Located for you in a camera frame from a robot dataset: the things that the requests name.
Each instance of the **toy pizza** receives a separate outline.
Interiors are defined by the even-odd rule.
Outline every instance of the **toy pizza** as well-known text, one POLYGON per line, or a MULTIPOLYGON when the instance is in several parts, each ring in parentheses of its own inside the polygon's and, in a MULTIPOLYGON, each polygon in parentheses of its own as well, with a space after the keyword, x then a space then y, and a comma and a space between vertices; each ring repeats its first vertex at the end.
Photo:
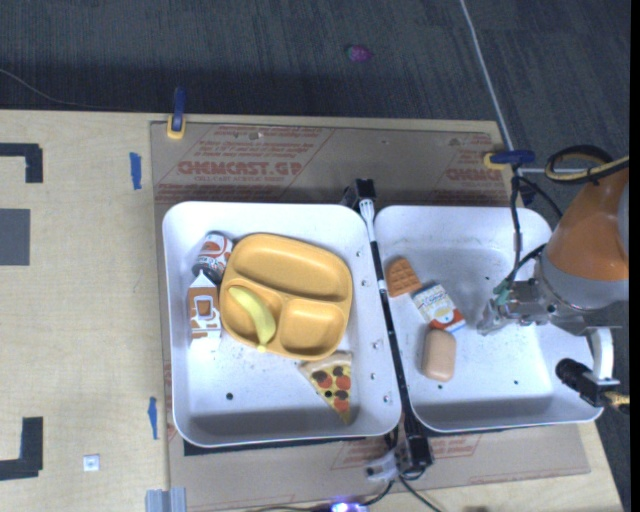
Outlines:
POLYGON ((334 352, 302 364, 300 371, 347 425, 351 421, 351 354, 334 352))

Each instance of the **light wood surface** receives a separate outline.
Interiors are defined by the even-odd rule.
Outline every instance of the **light wood surface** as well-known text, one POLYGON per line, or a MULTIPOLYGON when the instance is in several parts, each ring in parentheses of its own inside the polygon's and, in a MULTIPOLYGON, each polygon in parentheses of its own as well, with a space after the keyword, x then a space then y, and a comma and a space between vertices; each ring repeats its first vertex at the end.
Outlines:
MULTIPOLYGON (((34 142, 44 151, 43 184, 24 183, 24 159, 0 158, 0 208, 31 210, 30 266, 0 266, 0 459, 18 456, 22 417, 44 418, 44 469, 37 478, 0 482, 0 511, 142 511, 148 489, 170 486, 166 443, 153 439, 147 416, 155 397, 163 439, 149 123, 165 118, 0 111, 0 142, 34 142), (132 186, 130 152, 142 158, 140 190, 132 186), (83 470, 86 454, 100 454, 100 471, 83 470)), ((322 122, 481 127, 499 136, 495 123, 322 122)), ((620 510, 595 426, 583 425, 580 432, 592 468, 587 475, 428 494, 447 511, 620 510)), ((421 507, 402 493, 374 510, 421 507)))

